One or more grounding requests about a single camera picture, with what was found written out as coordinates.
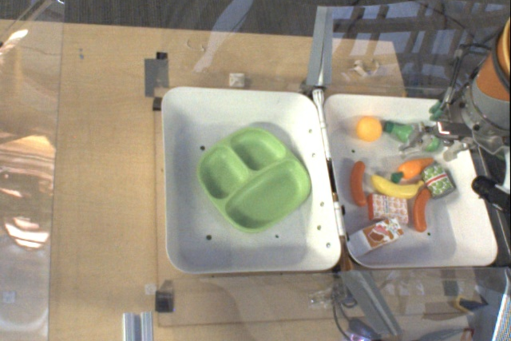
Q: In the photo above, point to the white and brown carton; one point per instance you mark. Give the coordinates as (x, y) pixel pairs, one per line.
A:
(377, 235)

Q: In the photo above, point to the white plastic tray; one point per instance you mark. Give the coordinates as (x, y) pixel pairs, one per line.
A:
(187, 187)
(459, 227)

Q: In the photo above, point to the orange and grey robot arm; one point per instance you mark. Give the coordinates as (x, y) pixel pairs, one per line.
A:
(493, 88)

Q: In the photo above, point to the orange sausage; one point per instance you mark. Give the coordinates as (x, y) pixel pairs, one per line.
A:
(358, 183)
(421, 211)

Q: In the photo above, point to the green and white can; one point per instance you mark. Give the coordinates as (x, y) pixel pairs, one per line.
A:
(439, 181)

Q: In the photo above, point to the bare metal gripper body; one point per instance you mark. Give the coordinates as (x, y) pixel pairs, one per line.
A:
(473, 129)

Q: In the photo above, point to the orange carrot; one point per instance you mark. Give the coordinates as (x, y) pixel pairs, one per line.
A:
(415, 167)

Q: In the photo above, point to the orange ball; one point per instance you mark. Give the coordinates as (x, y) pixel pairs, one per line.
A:
(369, 128)

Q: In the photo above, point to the green divided plate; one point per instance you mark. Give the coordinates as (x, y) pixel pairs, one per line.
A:
(259, 191)

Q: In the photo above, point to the white packet with orange print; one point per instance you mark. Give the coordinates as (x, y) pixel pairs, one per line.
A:
(387, 208)

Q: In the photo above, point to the yellow banana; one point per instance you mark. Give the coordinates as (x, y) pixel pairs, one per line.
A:
(393, 187)

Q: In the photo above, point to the green plastic bottle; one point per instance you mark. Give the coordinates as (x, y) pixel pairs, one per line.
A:
(397, 129)

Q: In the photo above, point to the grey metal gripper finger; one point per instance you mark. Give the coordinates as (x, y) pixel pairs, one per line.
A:
(455, 151)
(413, 140)

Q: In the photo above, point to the black cylinder on white bracket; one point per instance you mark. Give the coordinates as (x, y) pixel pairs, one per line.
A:
(491, 191)

